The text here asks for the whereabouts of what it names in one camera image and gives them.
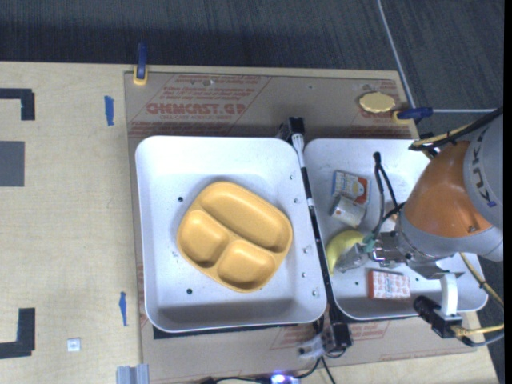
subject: beige tabletop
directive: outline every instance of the beige tabletop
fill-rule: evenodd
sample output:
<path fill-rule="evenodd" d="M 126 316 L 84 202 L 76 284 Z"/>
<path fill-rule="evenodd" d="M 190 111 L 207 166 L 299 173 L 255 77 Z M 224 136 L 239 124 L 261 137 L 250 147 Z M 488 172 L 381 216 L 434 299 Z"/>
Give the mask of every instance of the beige tabletop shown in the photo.
<path fill-rule="evenodd" d="M 118 366 L 142 362 L 123 80 L 131 68 L 0 62 L 0 88 L 32 89 L 36 112 L 22 121 L 19 100 L 0 100 L 0 141 L 25 143 L 24 186 L 0 186 L 0 342 L 16 340 L 18 309 L 36 314 L 35 350 L 0 359 L 0 383 L 112 383 Z M 105 96 L 114 100 L 113 125 Z M 468 320 L 478 324 L 474 314 Z M 80 351 L 68 351 L 70 338 L 81 339 Z M 331 371 L 339 383 L 498 382 L 485 347 Z M 320 369 L 304 381 L 328 378 Z"/>

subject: dark gray floor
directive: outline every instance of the dark gray floor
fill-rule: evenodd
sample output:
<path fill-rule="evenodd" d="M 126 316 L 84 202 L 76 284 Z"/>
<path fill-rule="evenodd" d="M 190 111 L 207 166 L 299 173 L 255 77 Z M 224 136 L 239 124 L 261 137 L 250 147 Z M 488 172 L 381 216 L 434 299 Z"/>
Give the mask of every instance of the dark gray floor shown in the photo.
<path fill-rule="evenodd" d="M 417 106 L 502 105 L 505 0 L 381 2 Z M 398 68 L 377 0 L 0 0 L 0 60 L 132 63 L 141 40 L 153 64 Z M 502 263 L 482 266 L 503 296 Z M 479 315 L 502 320 L 492 304 Z M 504 382 L 503 342 L 490 352 Z"/>

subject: banana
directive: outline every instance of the banana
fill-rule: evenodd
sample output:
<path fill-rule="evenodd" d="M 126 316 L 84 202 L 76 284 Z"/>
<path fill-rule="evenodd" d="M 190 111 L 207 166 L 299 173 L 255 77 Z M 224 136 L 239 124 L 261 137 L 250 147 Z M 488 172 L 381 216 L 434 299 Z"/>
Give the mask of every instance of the banana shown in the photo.
<path fill-rule="evenodd" d="M 327 244 L 326 257 L 329 273 L 333 274 L 334 265 L 340 255 L 347 252 L 356 243 L 361 243 L 364 236 L 356 230 L 345 230 L 334 236 Z"/>

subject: white tray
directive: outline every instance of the white tray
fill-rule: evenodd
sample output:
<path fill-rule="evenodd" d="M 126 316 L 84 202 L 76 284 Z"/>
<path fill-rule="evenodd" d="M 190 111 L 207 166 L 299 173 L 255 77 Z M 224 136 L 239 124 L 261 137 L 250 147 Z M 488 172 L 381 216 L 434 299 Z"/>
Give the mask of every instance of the white tray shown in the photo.
<path fill-rule="evenodd" d="M 145 305 L 167 332 L 312 322 L 326 292 L 294 149 L 275 138 L 157 136 L 135 154 L 141 212 Z M 176 247 L 178 226 L 212 182 L 227 180 L 280 209 L 294 229 L 290 252 L 253 293 L 232 291 L 189 264 Z"/>
<path fill-rule="evenodd" d="M 311 192 L 318 219 L 318 227 L 324 246 L 339 232 L 349 229 L 340 221 L 329 216 L 332 203 L 332 178 L 335 170 L 343 170 L 371 180 L 370 204 L 366 216 L 358 230 L 363 234 L 370 232 L 376 225 L 379 215 L 379 197 L 374 179 L 374 152 L 381 153 L 382 165 L 394 188 L 398 202 L 407 200 L 414 184 L 428 164 L 428 159 L 420 152 L 408 150 L 410 140 L 401 139 L 316 139 L 308 143 L 305 149 L 305 161 L 310 179 Z M 386 195 L 386 211 L 392 208 L 389 192 Z M 382 231 L 391 231 L 394 224 L 387 221 Z M 478 258 L 468 254 L 475 268 L 482 272 Z M 458 279 L 458 310 L 479 310 L 487 300 L 486 293 L 467 270 L 460 255 L 438 261 L 444 270 L 465 272 Z M 412 300 L 399 302 L 392 300 L 374 300 L 367 297 L 366 272 L 379 269 L 375 262 L 348 270 L 344 274 L 335 272 L 331 277 L 334 298 L 340 310 L 356 320 L 379 318 L 400 318 L 414 316 Z M 426 280 L 408 266 L 402 264 L 394 271 L 409 276 L 412 299 L 425 294 L 441 301 L 441 285 L 436 280 Z"/>

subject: yellow plate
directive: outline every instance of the yellow plate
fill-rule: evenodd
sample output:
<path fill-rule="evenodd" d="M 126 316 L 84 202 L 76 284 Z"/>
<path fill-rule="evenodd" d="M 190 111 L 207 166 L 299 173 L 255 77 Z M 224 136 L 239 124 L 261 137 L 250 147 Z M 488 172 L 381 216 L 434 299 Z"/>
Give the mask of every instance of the yellow plate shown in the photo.
<path fill-rule="evenodd" d="M 215 182 L 183 216 L 177 245 L 192 266 L 246 293 L 274 276 L 292 238 L 290 221 L 275 206 L 239 185 Z"/>

